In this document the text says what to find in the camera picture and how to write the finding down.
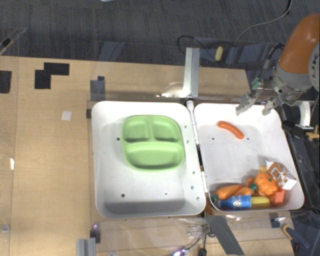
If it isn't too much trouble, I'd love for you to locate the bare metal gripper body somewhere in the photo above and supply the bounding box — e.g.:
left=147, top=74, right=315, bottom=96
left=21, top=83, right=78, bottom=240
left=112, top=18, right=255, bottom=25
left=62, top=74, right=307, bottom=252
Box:
left=254, top=81, right=305, bottom=106

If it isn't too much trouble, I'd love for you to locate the orange sausage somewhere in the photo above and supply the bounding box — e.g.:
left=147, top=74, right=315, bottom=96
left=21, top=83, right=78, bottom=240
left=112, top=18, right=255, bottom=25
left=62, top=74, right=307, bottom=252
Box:
left=216, top=120, right=245, bottom=140

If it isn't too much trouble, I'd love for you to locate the white plastic tray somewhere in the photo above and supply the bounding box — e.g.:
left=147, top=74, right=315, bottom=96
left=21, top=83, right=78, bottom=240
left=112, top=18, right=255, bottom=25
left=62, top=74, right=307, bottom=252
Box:
left=193, top=102, right=306, bottom=213
left=90, top=100, right=207, bottom=220

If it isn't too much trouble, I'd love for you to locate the white and brown carton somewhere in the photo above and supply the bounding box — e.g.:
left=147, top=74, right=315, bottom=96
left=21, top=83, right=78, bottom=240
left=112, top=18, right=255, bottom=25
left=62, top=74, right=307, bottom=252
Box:
left=265, top=161, right=299, bottom=192

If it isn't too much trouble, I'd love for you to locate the orange pumpkin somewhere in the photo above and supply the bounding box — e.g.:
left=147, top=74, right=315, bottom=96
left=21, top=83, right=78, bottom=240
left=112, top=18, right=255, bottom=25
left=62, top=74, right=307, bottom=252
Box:
left=254, top=172, right=279, bottom=197

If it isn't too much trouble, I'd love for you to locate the small orange carrot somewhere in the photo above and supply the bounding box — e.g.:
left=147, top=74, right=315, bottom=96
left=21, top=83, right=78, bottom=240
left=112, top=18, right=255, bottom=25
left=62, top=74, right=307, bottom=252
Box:
left=234, top=187, right=254, bottom=197

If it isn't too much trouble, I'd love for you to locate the large orange carrot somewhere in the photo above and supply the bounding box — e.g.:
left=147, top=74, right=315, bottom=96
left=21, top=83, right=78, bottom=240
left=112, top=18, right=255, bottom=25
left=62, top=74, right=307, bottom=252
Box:
left=215, top=184, right=243, bottom=201

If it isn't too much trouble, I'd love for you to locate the orange cube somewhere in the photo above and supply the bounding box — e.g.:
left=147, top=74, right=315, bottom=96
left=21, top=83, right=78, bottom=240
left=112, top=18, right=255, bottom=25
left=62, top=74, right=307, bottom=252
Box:
left=270, top=188, right=286, bottom=206

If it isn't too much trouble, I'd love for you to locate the yellow oblong block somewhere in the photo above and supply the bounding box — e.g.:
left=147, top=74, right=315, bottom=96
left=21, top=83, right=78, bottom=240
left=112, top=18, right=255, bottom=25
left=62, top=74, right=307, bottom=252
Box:
left=250, top=196, right=272, bottom=209

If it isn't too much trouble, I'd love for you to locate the blue bottle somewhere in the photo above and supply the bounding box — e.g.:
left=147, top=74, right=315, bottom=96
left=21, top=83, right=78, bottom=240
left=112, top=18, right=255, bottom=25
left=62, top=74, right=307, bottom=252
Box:
left=211, top=194, right=253, bottom=210

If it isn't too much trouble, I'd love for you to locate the green divided plate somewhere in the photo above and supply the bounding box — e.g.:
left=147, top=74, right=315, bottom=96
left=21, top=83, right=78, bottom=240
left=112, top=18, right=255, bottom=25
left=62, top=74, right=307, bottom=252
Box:
left=121, top=114, right=187, bottom=172

